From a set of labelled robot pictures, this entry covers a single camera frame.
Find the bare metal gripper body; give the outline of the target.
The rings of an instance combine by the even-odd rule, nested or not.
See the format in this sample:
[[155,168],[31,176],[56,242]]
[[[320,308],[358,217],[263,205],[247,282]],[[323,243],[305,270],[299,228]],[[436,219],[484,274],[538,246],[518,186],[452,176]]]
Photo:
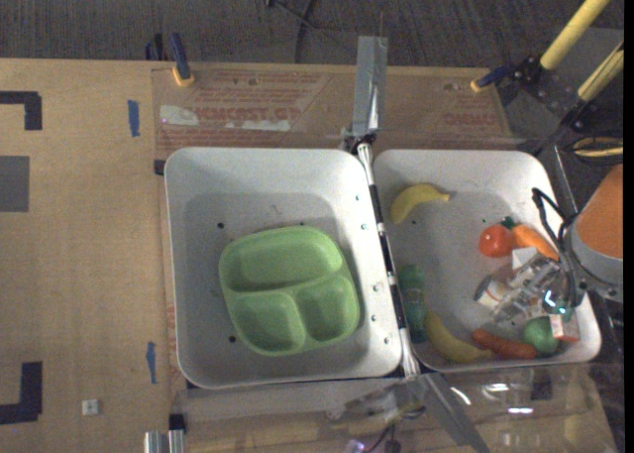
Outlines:
[[533,256],[517,270],[494,281],[505,287],[492,317],[497,323],[527,319],[532,307],[539,306],[542,314],[568,315],[576,307],[576,285],[570,261],[559,261],[541,254]]

